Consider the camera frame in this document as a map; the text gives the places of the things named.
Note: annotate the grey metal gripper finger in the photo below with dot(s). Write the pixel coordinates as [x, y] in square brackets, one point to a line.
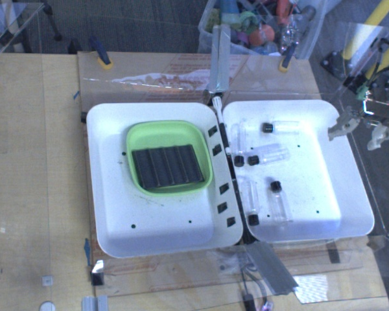
[344, 113]
[342, 129]

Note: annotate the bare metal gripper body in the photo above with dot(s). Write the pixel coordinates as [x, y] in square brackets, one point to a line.
[381, 109]

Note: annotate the white plastic tray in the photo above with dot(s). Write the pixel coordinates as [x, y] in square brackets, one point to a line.
[155, 225]
[314, 180]

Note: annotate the clear bottle with black cap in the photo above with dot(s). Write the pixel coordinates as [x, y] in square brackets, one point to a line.
[275, 185]
[239, 160]
[267, 127]
[253, 160]
[253, 219]

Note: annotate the clear plastic storage box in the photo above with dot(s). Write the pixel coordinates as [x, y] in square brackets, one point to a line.
[262, 18]

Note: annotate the green plate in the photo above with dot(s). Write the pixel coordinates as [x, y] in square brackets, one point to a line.
[168, 133]

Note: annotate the black ribbed rack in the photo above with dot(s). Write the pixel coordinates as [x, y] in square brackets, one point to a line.
[167, 167]

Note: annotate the brown cardboard board red print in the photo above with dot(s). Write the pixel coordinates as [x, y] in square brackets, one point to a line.
[133, 76]

